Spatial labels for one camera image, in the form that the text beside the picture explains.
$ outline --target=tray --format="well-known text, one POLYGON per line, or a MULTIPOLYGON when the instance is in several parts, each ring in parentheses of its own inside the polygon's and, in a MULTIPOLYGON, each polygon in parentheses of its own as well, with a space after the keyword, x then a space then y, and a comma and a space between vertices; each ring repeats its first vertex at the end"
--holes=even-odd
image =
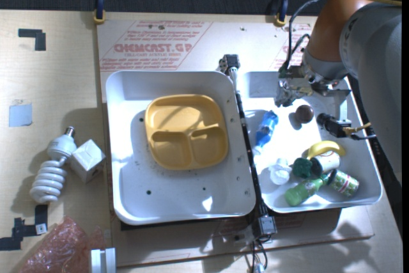
POLYGON ((205 95, 155 99, 146 109, 145 127, 153 158, 167 169, 207 168, 228 152, 222 111, 205 95))
MULTIPOLYGON (((344 102, 339 101, 337 97, 323 97, 315 93, 311 97, 295 100, 289 107, 276 107, 274 97, 277 89, 274 86, 277 85, 277 81, 278 72, 247 72, 238 80, 252 146, 254 146, 255 132, 264 113, 272 109, 279 117, 279 123, 275 127, 271 141, 263 147, 261 155, 254 157, 262 197, 266 205, 277 213, 288 214, 376 203, 382 195, 382 184, 369 141, 355 141, 348 137, 335 138, 318 126, 315 119, 302 125, 295 123, 293 119, 300 105, 311 106, 314 109, 315 118, 320 113, 336 116, 336 109, 341 108, 346 113, 346 117, 351 120, 352 127, 361 126, 362 121, 352 93, 344 102), (278 158, 286 159, 288 164, 294 163, 295 159, 301 157, 310 146, 321 140, 333 140, 346 150, 346 155, 341 156, 339 170, 356 178, 360 182, 359 189, 353 197, 348 198, 330 187, 322 187, 317 194, 304 203, 291 207, 287 204, 284 193, 303 179, 291 174, 286 184, 276 185, 270 179, 268 167, 278 158)), ((350 85, 344 79, 337 89, 350 90, 350 85)))
POLYGON ((220 72, 118 71, 106 82, 114 209, 130 225, 243 216, 256 204, 233 83, 220 72), (148 145, 145 112, 152 101, 204 95, 220 108, 227 155, 217 165, 170 170, 148 145))

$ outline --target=red plastic bag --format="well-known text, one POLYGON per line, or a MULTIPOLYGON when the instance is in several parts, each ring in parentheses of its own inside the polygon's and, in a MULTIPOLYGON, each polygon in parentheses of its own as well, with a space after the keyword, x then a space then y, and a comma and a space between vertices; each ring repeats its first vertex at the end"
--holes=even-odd
POLYGON ((69 216, 44 238, 35 254, 30 257, 20 273, 88 273, 89 252, 105 249, 105 239, 100 227, 87 236, 85 231, 69 216))

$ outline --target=blue sticky note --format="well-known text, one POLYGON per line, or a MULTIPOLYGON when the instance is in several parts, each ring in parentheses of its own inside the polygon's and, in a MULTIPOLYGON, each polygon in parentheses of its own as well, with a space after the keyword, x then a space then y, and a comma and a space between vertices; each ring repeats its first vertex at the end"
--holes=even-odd
POLYGON ((28 105, 10 106, 9 127, 26 127, 33 122, 33 107, 28 105))

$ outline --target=green can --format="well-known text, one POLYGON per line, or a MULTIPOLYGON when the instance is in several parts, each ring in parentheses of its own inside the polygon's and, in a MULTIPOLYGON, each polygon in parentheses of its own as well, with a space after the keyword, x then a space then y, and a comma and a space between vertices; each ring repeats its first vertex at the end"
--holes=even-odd
POLYGON ((344 196, 352 197, 358 190, 359 181, 356 178, 335 169, 330 174, 328 185, 344 196))

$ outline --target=green bottle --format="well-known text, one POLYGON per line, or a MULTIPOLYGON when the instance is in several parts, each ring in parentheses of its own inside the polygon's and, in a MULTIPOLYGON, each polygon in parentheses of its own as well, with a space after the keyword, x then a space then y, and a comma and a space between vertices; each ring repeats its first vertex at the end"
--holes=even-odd
POLYGON ((329 177, 322 174, 319 178, 313 180, 304 180, 294 188, 290 188, 285 193, 285 198, 290 206, 298 206, 311 196, 315 195, 320 187, 328 184, 329 177))

